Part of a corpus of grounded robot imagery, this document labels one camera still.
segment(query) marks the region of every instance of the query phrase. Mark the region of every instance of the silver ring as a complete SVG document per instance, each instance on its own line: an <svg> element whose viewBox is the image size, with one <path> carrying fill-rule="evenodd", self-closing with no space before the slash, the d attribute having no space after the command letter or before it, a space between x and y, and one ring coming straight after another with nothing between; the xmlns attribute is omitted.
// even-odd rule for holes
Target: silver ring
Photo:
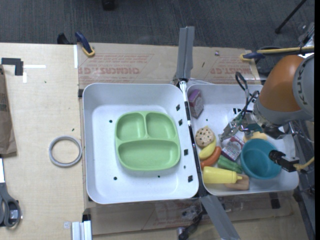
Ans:
<svg viewBox="0 0 320 240"><path fill-rule="evenodd" d="M59 142L59 141L64 141L64 140L67 140L67 141L72 141L74 142L78 149L79 149L79 154L77 156L77 158L75 160L73 160L72 162L59 162L57 161L53 155L52 155L52 149L54 147L54 145ZM70 136L70 135L62 135L62 136L59 136L59 137L56 137L53 141L51 141L50 143L50 146L49 146L49 158L51 160L51 162L56 165L56 166L59 166L59 167L71 167L73 165L75 165L77 162L79 162L79 160L81 159L81 156L82 156L82 147L81 147L81 143L79 140L77 140L75 137L73 136Z"/></svg>

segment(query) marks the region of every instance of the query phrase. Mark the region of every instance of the wooden table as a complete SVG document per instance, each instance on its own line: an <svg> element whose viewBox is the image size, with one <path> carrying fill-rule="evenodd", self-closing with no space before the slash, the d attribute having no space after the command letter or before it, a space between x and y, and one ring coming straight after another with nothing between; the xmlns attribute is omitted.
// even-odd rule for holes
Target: wooden table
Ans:
<svg viewBox="0 0 320 240"><path fill-rule="evenodd" d="M62 135L81 139L79 79L74 45L1 43L2 58L20 58L26 82L15 76L13 65L3 65L17 156L3 159L9 193L21 206L23 219L16 228L0 228L2 240L71 239L71 222L81 222L84 212L83 164L55 166L49 159L51 141ZM54 146L55 157L70 162L77 148L68 141ZM241 239L307 239L298 204L289 199L290 216L236 221ZM177 230L164 229L94 239L176 240ZM213 225L203 225L192 239L219 239Z"/></svg>

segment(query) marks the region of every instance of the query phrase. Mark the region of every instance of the yellow bottle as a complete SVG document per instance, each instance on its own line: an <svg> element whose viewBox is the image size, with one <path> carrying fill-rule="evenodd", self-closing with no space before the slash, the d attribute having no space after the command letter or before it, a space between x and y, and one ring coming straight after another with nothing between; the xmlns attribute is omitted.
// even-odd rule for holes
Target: yellow bottle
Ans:
<svg viewBox="0 0 320 240"><path fill-rule="evenodd" d="M205 166L202 171L202 178L205 184L230 184L242 180L235 171Z"/></svg>

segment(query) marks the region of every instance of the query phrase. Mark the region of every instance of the robotic hand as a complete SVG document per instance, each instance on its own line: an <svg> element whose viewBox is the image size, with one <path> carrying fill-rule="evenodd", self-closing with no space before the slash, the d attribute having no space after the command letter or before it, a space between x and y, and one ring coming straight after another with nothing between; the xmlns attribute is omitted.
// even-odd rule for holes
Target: robotic hand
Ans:
<svg viewBox="0 0 320 240"><path fill-rule="evenodd" d="M289 125L291 121L314 122L314 75L314 53L306 58L298 55L283 57L270 72L259 95L254 92L248 100L246 90L245 107L218 135L220 141L231 138L238 131L244 132L247 138L259 131L278 140L288 134L279 128ZM253 111L246 112L248 103L253 99ZM282 156L285 154L281 152L269 154L277 164L286 162ZM291 165L281 166L289 172L295 171Z"/></svg>

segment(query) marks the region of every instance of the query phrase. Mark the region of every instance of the blue bowl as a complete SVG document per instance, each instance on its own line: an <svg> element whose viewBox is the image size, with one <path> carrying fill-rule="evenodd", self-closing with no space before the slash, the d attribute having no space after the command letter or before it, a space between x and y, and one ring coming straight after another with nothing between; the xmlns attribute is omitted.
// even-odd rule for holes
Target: blue bowl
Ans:
<svg viewBox="0 0 320 240"><path fill-rule="evenodd" d="M270 142L253 138L248 140L241 150L241 167L246 175L252 178L267 180L276 177L281 166L269 158L271 150L277 150Z"/></svg>

